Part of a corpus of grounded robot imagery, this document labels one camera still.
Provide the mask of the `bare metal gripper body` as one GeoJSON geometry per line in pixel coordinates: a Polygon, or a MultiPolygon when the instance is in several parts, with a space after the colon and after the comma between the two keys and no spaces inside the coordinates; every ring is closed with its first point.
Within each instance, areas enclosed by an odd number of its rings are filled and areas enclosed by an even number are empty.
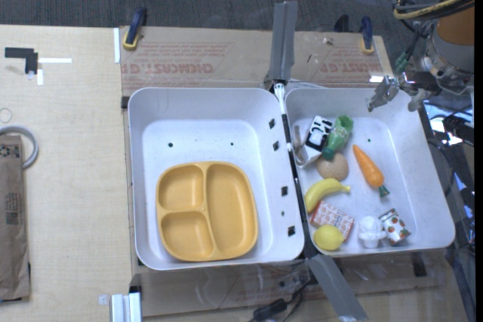
{"type": "Polygon", "coordinates": [[[430,95],[442,91],[464,95],[474,91],[472,72],[462,71],[431,57],[416,57],[406,65],[398,82],[403,90],[413,94],[420,90],[430,95]]]}

